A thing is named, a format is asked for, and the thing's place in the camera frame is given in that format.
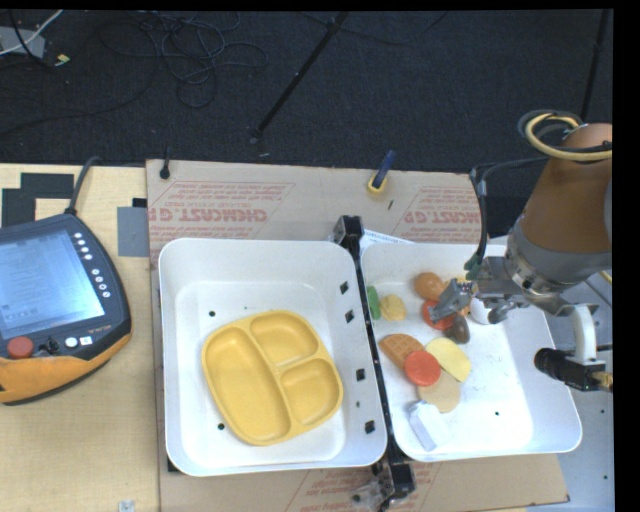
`white tray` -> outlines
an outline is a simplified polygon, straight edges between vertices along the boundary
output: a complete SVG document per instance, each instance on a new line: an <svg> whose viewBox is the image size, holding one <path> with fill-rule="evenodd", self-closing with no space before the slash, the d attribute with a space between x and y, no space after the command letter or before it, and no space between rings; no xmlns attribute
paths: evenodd
<svg viewBox="0 0 640 512"><path fill-rule="evenodd" d="M331 242L184 238L162 250L159 276L166 444L180 471L213 476L367 466L383 456L387 432L346 250ZM222 428L201 350L219 327L277 309L314 327L338 369L344 398L322 425L275 445L253 446Z"/></svg>
<svg viewBox="0 0 640 512"><path fill-rule="evenodd" d="M374 320L376 340L402 332L423 344L442 336L422 318L423 300L413 290L420 272L435 272L444 280L464 278L463 265L476 250L466 244L375 244L362 255L367 285L378 295L395 293L407 306L406 320ZM488 256L502 256L504 246L489 245ZM553 347L544 314L533 306L511 311L497 325L468 317L471 339L459 345L472 371L461 384L461 400L443 413L452 439L426 451L409 424L408 409L419 400L416 387L390 359L380 353L394 436L412 459L431 462L496 455L560 453L578 446L580 420L569 388L534 367L535 353Z"/></svg>

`display screen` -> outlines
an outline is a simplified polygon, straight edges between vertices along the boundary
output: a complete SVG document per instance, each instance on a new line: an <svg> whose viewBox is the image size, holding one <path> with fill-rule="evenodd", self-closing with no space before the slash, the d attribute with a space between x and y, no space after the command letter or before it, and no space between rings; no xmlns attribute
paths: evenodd
<svg viewBox="0 0 640 512"><path fill-rule="evenodd" d="M0 243L4 339L104 314L66 231Z"/></svg>

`yellow divided plate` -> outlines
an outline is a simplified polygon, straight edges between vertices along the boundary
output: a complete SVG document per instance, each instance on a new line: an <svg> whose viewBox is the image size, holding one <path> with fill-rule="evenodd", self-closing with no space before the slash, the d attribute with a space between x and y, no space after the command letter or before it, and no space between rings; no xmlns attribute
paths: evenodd
<svg viewBox="0 0 640 512"><path fill-rule="evenodd" d="M333 359L309 322L291 311L260 313L214 331L202 348L202 368L228 426L253 445L311 430L342 404Z"/></svg>

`red emergency stop button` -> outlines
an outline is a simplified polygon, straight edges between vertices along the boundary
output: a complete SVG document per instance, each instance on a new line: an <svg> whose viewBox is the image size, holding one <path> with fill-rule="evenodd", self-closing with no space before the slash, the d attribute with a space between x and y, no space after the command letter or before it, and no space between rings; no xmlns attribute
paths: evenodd
<svg viewBox="0 0 640 512"><path fill-rule="evenodd" d="M33 341L26 336L16 336L9 340L7 351L11 359L26 359L33 354Z"/></svg>

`black floor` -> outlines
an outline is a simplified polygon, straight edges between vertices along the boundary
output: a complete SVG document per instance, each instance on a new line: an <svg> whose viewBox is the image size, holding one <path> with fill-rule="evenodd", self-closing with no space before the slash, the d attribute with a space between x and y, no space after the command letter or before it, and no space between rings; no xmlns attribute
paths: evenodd
<svg viewBox="0 0 640 512"><path fill-rule="evenodd" d="M0 35L55 13L0 10ZM393 149L395 169L467 172L540 156L516 129L532 110L612 122L613 10L364 11L252 143L338 15L64 10L40 53L0 56L0 161L373 169ZM490 233L511 226L539 171L493 175Z"/></svg>

